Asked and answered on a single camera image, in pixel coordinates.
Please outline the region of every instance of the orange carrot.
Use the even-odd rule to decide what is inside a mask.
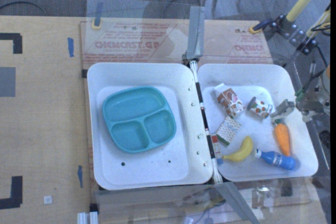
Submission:
[[[290,145],[289,145],[289,132],[286,125],[278,123],[275,127],[275,134],[282,150],[282,153],[286,156],[290,155]]]

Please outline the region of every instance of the wooden surface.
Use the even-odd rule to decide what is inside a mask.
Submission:
[[[82,21],[85,18],[0,17],[0,33],[23,36],[23,54],[14,55],[13,44],[0,40],[0,67],[16,68],[15,97],[0,98],[0,199],[10,197],[11,177],[23,176],[23,203],[0,210],[1,224],[76,223],[77,213],[89,212],[94,181],[87,87],[81,77]],[[68,38],[74,41],[74,57]],[[308,189],[310,202],[274,207],[272,213],[263,209],[261,223],[324,223],[316,190],[312,185]],[[44,205],[45,196],[52,196],[51,205]]]

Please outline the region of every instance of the gray square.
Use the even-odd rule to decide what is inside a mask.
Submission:
[[[0,67],[0,97],[15,97],[15,67]]]

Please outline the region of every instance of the banana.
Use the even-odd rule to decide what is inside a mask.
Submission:
[[[229,159],[232,162],[241,162],[251,154],[253,150],[253,140],[250,136],[246,136],[240,146],[240,149],[230,155],[223,155],[223,159]]]

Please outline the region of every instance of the white tray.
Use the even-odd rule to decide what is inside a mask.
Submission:
[[[231,87],[245,105],[254,96],[272,104],[272,113],[284,99],[295,100],[295,91],[287,71],[276,65],[207,64],[199,68],[198,79],[201,84],[209,131],[212,133],[216,132],[227,116],[214,94],[214,87],[221,83],[228,88]],[[245,111],[235,120],[241,124],[241,128],[229,146],[220,143],[222,154],[227,155],[238,150],[246,135],[250,135],[253,139],[254,149],[280,152],[270,117],[262,119]],[[318,169],[318,159],[301,113],[295,109],[285,119],[285,123],[290,131],[292,155],[297,161],[294,170],[287,171],[270,166],[262,159],[250,155],[240,163],[224,161],[218,167],[219,172],[226,179],[234,182],[304,177],[315,174]]]
[[[114,144],[102,115],[105,98],[136,86],[154,86],[166,97],[176,135],[163,146],[130,154]],[[93,167],[109,190],[202,184],[213,173],[195,81],[179,64],[97,63],[88,70]]]

